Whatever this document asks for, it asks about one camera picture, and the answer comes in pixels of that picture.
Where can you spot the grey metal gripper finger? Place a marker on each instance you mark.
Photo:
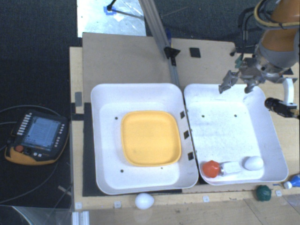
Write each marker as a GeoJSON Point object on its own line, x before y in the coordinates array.
{"type": "Point", "coordinates": [251, 85]}
{"type": "Point", "coordinates": [228, 80]}

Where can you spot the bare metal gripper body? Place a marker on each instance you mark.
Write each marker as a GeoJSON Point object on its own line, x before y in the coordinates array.
{"type": "Point", "coordinates": [254, 71]}

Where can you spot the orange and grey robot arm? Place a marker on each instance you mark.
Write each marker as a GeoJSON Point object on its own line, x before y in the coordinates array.
{"type": "Point", "coordinates": [281, 43]}

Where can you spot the white plastic tray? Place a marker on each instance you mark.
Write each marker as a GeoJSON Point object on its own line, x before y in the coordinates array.
{"type": "Point", "coordinates": [222, 135]}
{"type": "Point", "coordinates": [107, 149]}

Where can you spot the white egg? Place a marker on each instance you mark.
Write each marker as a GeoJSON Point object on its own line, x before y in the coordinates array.
{"type": "Point", "coordinates": [253, 163]}
{"type": "Point", "coordinates": [144, 201]}

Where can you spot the small white bottle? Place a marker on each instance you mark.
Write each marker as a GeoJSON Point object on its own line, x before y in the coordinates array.
{"type": "Point", "coordinates": [232, 167]}

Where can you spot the orange round toy fruit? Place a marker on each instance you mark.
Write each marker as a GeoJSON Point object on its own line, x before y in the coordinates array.
{"type": "Point", "coordinates": [210, 169]}

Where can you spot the yellow plate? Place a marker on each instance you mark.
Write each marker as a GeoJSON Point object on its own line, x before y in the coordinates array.
{"type": "Point", "coordinates": [151, 138]}

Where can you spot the brown cardboard board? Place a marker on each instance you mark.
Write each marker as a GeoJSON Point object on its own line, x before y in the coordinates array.
{"type": "Point", "coordinates": [129, 60]}

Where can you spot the blue and white bottle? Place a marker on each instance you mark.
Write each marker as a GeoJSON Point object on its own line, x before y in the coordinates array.
{"type": "Point", "coordinates": [294, 181]}

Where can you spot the dark green round toy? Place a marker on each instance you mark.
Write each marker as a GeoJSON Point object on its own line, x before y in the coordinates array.
{"type": "Point", "coordinates": [263, 193]}

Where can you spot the black cylinder on white bracket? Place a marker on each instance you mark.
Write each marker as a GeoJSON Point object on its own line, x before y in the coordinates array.
{"type": "Point", "coordinates": [288, 90]}

